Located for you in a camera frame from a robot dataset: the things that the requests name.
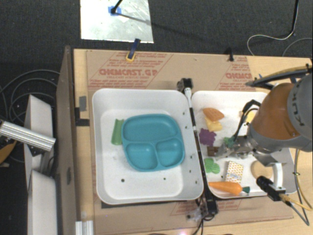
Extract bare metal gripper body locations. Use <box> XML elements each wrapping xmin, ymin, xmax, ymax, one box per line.
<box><xmin>229</xmin><ymin>135</ymin><xmax>258</xmax><ymax>159</ymax></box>

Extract brown toy chocolate bar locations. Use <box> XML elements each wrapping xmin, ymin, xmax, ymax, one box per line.
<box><xmin>206</xmin><ymin>146</ymin><xmax>221</xmax><ymax>157</ymax></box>

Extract green toy lettuce leaf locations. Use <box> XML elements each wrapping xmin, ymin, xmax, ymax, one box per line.
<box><xmin>203</xmin><ymin>158</ymin><xmax>222</xmax><ymax>174</ymax></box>

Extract white and orange carton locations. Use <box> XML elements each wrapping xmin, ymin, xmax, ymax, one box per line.
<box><xmin>223</xmin><ymin>161</ymin><xmax>244</xmax><ymax>183</ymax></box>

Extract purple toy grapes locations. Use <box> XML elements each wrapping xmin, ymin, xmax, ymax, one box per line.
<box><xmin>198</xmin><ymin>128</ymin><xmax>218</xmax><ymax>147</ymax></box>

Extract yellow toy cheese piece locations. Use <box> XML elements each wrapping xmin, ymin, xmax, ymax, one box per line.
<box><xmin>204</xmin><ymin>117</ymin><xmax>224</xmax><ymax>133</ymax></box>

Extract tan toy doughnut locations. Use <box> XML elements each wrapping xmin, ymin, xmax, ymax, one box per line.
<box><xmin>251</xmin><ymin>160</ymin><xmax>273</xmax><ymax>182</ymax></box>

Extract thin black and white rod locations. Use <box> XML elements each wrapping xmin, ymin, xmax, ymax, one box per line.
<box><xmin>184</xmin><ymin>88</ymin><xmax>210</xmax><ymax>201</ymax></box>

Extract orange toy carrot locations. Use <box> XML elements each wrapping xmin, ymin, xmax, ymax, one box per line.
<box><xmin>208</xmin><ymin>181</ymin><xmax>251</xmax><ymax>196</ymax></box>

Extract orange toy bread slice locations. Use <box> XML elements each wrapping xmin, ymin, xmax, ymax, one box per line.
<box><xmin>202</xmin><ymin>107</ymin><xmax>225</xmax><ymax>122</ymax></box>

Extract white plastic tray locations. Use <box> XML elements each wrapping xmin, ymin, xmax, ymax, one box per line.
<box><xmin>91</xmin><ymin>88</ymin><xmax>205</xmax><ymax>206</ymax></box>
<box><xmin>190</xmin><ymin>90</ymin><xmax>298</xmax><ymax>200</ymax></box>

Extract blue divided plate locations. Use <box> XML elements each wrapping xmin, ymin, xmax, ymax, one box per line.
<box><xmin>120</xmin><ymin>114</ymin><xmax>186</xmax><ymax>173</ymax></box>

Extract brown cardboard board red print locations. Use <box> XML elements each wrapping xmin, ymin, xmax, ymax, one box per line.
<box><xmin>85</xmin><ymin>49</ymin><xmax>294</xmax><ymax>227</ymax></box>

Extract green toy celery stick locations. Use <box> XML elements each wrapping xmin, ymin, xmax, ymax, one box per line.
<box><xmin>111</xmin><ymin>118</ymin><xmax>125</xmax><ymax>146</ymax></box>

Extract black cylinder on white bracket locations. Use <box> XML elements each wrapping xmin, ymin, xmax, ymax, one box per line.
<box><xmin>255</xmin><ymin>155</ymin><xmax>287</xmax><ymax>202</ymax></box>

